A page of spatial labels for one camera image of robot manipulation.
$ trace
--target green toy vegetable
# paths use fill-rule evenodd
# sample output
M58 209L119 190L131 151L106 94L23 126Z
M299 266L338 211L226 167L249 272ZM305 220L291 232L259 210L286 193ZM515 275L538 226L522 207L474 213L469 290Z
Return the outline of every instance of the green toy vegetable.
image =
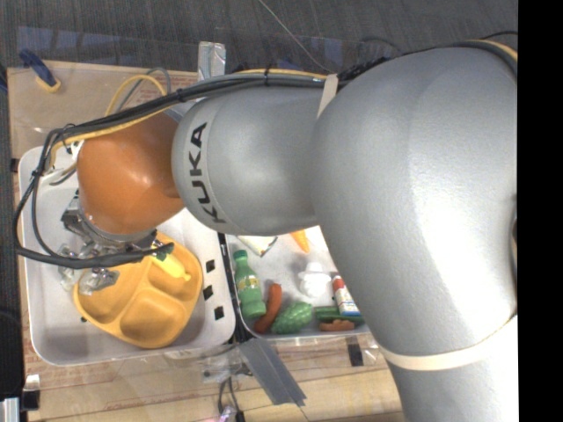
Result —
M298 333L313 318L312 305L306 302L291 303L278 315L272 325L272 333L293 334Z

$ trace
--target wire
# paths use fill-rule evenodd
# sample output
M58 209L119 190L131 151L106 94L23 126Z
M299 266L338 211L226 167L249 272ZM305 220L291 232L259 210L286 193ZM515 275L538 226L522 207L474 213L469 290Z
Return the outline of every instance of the wire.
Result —
M248 70L240 70L236 72L238 74L256 74L256 73L265 73L268 74L287 74L287 75L296 75L296 76L312 76L313 78L318 78L319 80L325 80L326 75L315 74L312 72L305 72L302 70L288 70L288 69L248 69Z
M238 407L238 401L237 398L235 397L235 392L232 389L232 375L229 375L229 391L230 391L230 396L232 397L232 401L235 404L235 408L237 409L237 412L240 412L240 408Z
M235 406L235 410L237 410L237 413L240 413L240 407L238 406L238 400L235 396L235 392L232 386L232 375L229 375L229 378L227 378L226 380L221 382L221 385L219 386L219 397L218 397L218 401L217 401L217 409L219 410L219 414L223 414L224 411L224 406L223 406L223 393L225 391L225 386L229 384L229 392L230 392L230 396L232 398L232 403Z
M162 72L162 74L165 76L165 80L166 80L166 94L170 94L172 92L172 80L170 78L170 74L168 73L168 70L162 68L162 67L155 67L153 69L149 69L145 72L145 75L150 75L154 72ZM133 95L133 92L135 92L135 90L139 87L139 85L141 84L142 80L139 80L135 83L135 86L133 86L131 88L131 90L127 93L127 95L123 98L123 100L121 101L120 105L117 107L117 111L120 111L123 106L127 103L127 101L129 100L129 98Z
M148 80L158 88L158 90L160 91L160 93L163 96L166 95L165 88L163 88L162 84L160 84L158 82L158 80L156 78L154 78L153 76L150 76L150 75L134 75L134 76L131 76L130 78L128 78L127 80L125 80L121 84L121 86L117 89L117 91L113 95L112 100L109 102L109 106L106 109L106 113L104 114L105 116L109 115L112 112L113 106L115 105L115 102L117 101L117 99L119 98L119 96L121 95L123 90L128 86L128 84L134 82L135 80L137 82L141 82L142 80Z
M452 44L451 47L468 47L484 50L502 59L509 67L516 78L518 78L518 53L512 48L491 40L467 40Z
M58 179L57 181L54 181L53 183L49 183L50 186L59 186L62 183L64 183L66 180L68 180L70 177L72 177L75 173L77 173L77 164L74 163L72 164L72 166L70 166L66 173L64 173L64 175Z
M315 59L315 57L309 52L309 50L307 50L307 48L303 45L303 43L289 30L289 28L280 20L280 18L275 14L275 12L273 12L270 9L270 7L266 3L264 3L263 0L257 0L257 1L266 9L266 11L268 11L272 15L274 20L278 24L280 24L281 28L283 28L286 31L289 37L305 52L305 54L309 57L311 61L313 61L322 70L325 70L329 73L334 73L332 70L328 69L327 67L325 67L323 64L321 64Z
M515 31L515 30L505 30L503 32L488 34L487 36L484 36L484 37L479 38L479 39L480 40L487 40L487 39L491 39L491 38L496 38L498 36L507 36L507 35L518 36L518 32Z
M289 73L273 73L267 78L268 83L272 86L292 86L292 87L313 87L321 88L324 80L316 76L304 74ZM107 134L124 127L129 127L133 123L148 119L151 115L160 113L167 107L195 98L211 98L222 95L225 92L238 91L249 87L262 86L265 84L263 73L233 74L230 76L218 76L199 82L185 89L179 89L171 95L156 98L145 104L121 111L116 114L110 114L97 120L91 120L80 125L68 124L64 128L56 128L51 130L43 144L40 153L40 160L37 167L32 173L29 186L24 192L18 206L14 218L12 220L12 233L14 235L17 254L41 261L51 265L63 266L73 269L84 269L91 267L113 267L126 263L142 260L145 256L158 254L160 252L169 253L173 244L165 244L156 249L144 249L125 251L122 253L112 253L102 255L96 258L68 258L64 257L51 249L43 240L40 234L39 224L37 222L37 198L39 194L40 178L43 173L53 166L55 153L61 146L68 142L74 142L95 135ZM33 233L37 238L40 246L47 254L32 251L21 245L18 238L18 222L29 198L32 198L31 217Z
M364 42L364 43L365 42L373 42L373 41L383 42L384 44L387 44L388 46L394 48L399 55L403 54L403 50L397 44L394 44L393 42L391 42L390 40L387 40L386 38L382 38L382 37L379 37L379 36L368 36L368 37L360 39L360 42Z

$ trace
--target small bottle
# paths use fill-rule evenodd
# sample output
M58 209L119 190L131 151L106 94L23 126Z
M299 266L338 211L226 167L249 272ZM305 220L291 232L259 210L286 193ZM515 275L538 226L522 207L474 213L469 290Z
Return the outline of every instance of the small bottle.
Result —
M248 254L246 250L238 250L233 253L237 263L235 272L235 283L237 285L238 299L242 309L243 317L254 319L266 314L266 304L262 301L260 282L254 271L248 265Z
M333 291L338 311L343 316L359 316L360 310L355 306L354 299L339 275L333 278Z

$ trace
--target yellow plastic object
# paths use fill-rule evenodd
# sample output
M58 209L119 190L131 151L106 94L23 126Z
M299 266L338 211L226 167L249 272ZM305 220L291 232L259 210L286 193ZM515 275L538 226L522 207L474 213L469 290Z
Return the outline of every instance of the yellow plastic object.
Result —
M61 80L55 78L55 84L53 84L52 86L49 86L47 83L45 83L43 80L41 80L38 76L35 77L35 83L37 83L39 86L41 86L45 91L47 92L51 92L52 94L57 92L59 90L59 88L61 87Z
M158 235L167 244L174 242ZM168 259L148 256L140 263L116 267L117 282L81 295L74 287L80 314L101 330L142 348L171 344L184 330L200 296L203 273L199 260L174 243Z

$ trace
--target orange object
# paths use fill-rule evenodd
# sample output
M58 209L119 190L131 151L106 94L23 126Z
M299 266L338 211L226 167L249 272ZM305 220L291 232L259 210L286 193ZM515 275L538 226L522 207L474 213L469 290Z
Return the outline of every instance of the orange object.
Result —
M266 333L267 329L274 323L281 307L282 286L273 283L268 289L266 314L254 323L254 331L260 334Z
M174 242L162 233L157 239ZM79 294L76 284L73 297L78 311L88 322L129 344L168 346L186 327L203 282L200 261L186 247L174 243L168 257L160 261L148 256L140 263L117 266L117 282L92 295Z
M172 178L170 152L178 123L164 113L88 139L77 159L80 205L111 235L154 229L184 203Z
M319 324L318 328L321 331L350 331L355 328L355 325L349 320L334 319L331 323Z
M307 235L305 234L304 229L300 229L299 231L293 231L290 234L291 237L293 237L297 242L297 245L301 247L302 251L304 251L305 253L309 253L311 251L311 248L309 247L309 241L307 240Z

